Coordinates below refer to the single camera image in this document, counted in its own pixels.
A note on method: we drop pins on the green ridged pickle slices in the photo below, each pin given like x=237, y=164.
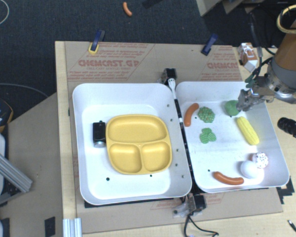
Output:
x=207, y=136

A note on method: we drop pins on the white egg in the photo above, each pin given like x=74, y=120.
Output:
x=249, y=170

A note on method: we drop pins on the green grapes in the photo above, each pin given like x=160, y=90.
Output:
x=206, y=115

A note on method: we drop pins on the thin black and white rod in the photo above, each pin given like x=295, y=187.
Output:
x=179, y=112

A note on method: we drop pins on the white and brown carton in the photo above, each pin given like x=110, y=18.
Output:
x=247, y=57

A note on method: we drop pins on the yellow corn cob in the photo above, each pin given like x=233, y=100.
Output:
x=247, y=131

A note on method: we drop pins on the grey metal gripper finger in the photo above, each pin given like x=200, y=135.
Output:
x=242, y=100
x=253, y=103

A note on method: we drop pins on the green round toy vegetable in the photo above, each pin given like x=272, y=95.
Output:
x=230, y=108

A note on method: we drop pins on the brown cardboard board red print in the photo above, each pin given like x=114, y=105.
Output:
x=143, y=60

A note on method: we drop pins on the orange sausage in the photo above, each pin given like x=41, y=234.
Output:
x=228, y=179
x=189, y=113
x=127, y=9

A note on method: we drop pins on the yellow divided plate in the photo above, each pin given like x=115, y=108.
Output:
x=138, y=142

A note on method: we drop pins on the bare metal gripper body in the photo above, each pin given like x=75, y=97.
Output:
x=264, y=90

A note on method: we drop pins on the white cupcake with sprinkles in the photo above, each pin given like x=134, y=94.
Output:
x=261, y=159

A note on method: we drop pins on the white plastic tray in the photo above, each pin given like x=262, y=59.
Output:
x=227, y=154
x=128, y=189

